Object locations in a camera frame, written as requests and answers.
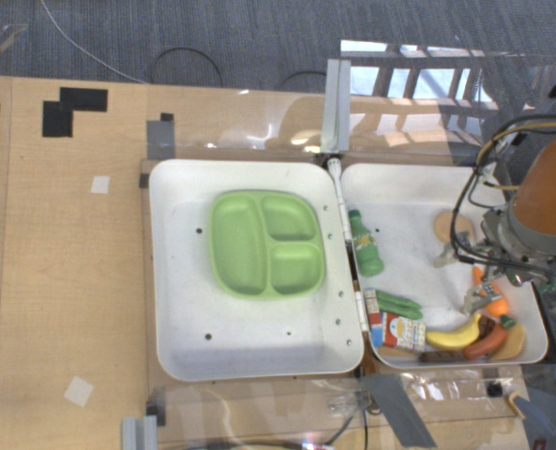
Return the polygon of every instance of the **soda bottle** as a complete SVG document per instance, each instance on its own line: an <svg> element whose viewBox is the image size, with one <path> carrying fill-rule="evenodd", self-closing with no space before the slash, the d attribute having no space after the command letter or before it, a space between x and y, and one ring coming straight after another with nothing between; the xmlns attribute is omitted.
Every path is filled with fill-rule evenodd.
<svg viewBox="0 0 556 450"><path fill-rule="evenodd" d="M375 238L371 232L363 226L361 212L351 210L349 212L351 232L353 233L353 247L356 264L359 273L363 277L373 277L383 271L383 262L375 245Z"/></svg>

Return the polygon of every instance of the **white sticker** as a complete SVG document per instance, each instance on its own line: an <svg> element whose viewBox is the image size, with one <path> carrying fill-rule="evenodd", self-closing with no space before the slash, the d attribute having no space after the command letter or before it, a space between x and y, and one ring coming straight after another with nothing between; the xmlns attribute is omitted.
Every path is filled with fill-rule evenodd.
<svg viewBox="0 0 556 450"><path fill-rule="evenodd" d="M95 176L92 181L91 193L109 193L110 176Z"/></svg>
<svg viewBox="0 0 556 450"><path fill-rule="evenodd" d="M93 390L94 385L88 383L80 377L73 377L73 380L69 384L69 387L63 397L76 405L80 405L80 407L85 407Z"/></svg>

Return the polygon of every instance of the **white cord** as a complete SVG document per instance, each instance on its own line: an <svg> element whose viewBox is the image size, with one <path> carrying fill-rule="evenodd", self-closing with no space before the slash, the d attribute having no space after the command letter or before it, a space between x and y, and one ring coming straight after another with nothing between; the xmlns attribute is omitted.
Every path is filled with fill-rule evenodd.
<svg viewBox="0 0 556 450"><path fill-rule="evenodd" d="M116 73L117 75L120 75L121 77L128 79L128 80L132 80L133 82L136 83L144 83L147 84L147 82L145 82L144 80L139 80L136 79L134 77L130 77L129 75L125 74L124 72L118 70L117 68L113 68L111 67L109 64L103 62L102 60L100 60L100 58L98 58L97 56L91 54L89 51L87 51L84 47L82 47L81 45L78 45L68 34L66 34L63 29L59 26L59 24L56 22L56 20L54 19L54 16L51 14L51 11L49 10L48 6L46 5L46 2L44 0L39 0L40 3L42 4L42 6L44 7L44 11L46 11L46 14L48 15L48 17L51 19L51 22L53 22L54 27L58 30L58 32L61 34L61 37L63 37L66 41L68 41L71 45L73 45L76 49L78 49L80 52L85 53L86 55L88 55L90 58L92 58L93 60L95 60L96 62L99 62L102 66L104 66L105 68L107 68L108 70L112 71L113 73Z"/></svg>

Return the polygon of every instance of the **gray tape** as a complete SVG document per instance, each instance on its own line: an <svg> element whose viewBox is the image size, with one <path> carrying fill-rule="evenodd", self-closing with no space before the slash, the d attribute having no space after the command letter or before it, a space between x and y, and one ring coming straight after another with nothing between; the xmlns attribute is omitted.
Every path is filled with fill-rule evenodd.
<svg viewBox="0 0 556 450"><path fill-rule="evenodd" d="M368 375L361 383L371 393L402 446L437 447L398 375Z"/></svg>
<svg viewBox="0 0 556 450"><path fill-rule="evenodd" d="M149 160L175 158L173 122L146 122L146 156Z"/></svg>

